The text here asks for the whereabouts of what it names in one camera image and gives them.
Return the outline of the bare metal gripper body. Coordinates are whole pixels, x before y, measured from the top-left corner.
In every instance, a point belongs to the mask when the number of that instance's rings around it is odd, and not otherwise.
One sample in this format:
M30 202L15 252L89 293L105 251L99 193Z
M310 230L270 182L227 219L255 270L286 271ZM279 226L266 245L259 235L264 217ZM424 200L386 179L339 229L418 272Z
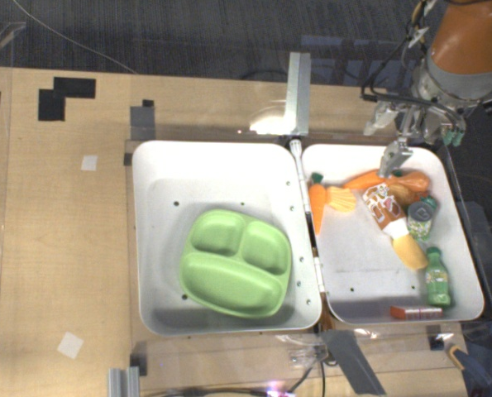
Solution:
M419 139L427 144L438 141L462 143L466 119L478 106L478 101L460 98L442 87L428 65L420 65L414 70L410 91L415 101L399 105L396 119L399 137Z

